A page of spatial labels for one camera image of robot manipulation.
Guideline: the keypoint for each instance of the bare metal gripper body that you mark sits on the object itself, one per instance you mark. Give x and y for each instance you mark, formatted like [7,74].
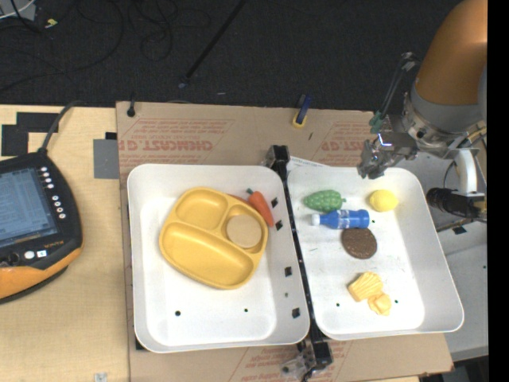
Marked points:
[401,143]

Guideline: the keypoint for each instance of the orange carrot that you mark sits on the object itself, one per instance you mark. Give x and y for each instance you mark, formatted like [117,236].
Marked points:
[262,207]

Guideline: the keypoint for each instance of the tan round biscuit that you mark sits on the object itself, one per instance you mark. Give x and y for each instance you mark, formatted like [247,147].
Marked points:
[244,231]

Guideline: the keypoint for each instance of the brown cardboard board red print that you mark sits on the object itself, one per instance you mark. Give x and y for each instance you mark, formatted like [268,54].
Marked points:
[238,137]

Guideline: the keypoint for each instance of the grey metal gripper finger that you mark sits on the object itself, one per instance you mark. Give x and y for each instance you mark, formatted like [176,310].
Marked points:
[366,169]
[385,164]

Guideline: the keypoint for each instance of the blue plastic bottle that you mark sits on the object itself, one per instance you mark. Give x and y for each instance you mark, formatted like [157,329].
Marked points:
[346,218]

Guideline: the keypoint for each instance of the white plastic tray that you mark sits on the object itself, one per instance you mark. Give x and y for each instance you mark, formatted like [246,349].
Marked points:
[409,261]
[207,316]

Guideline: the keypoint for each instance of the thin black rod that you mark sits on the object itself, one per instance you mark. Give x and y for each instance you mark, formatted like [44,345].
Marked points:
[299,253]

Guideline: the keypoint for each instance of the small yellow ridged crisp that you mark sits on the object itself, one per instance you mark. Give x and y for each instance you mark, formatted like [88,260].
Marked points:
[381,305]

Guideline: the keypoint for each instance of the yellow lemon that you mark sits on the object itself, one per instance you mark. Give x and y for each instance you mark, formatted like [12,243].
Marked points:
[383,200]

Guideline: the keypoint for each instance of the yellow divided plate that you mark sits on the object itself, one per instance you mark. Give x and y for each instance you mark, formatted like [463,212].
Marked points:
[203,253]

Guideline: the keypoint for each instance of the green grapes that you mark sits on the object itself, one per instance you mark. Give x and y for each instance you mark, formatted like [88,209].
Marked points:
[324,200]

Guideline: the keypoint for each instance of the white printed paper sheet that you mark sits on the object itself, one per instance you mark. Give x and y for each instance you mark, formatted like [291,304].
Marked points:
[308,162]

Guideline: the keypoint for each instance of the black cylinder on white bracket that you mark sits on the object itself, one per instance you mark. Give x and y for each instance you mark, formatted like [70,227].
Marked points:
[453,203]

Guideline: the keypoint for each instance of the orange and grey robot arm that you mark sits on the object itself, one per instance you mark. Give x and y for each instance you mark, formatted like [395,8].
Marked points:
[453,54]

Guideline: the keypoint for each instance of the brown round biscuit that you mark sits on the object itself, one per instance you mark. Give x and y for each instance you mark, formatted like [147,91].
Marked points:
[359,243]

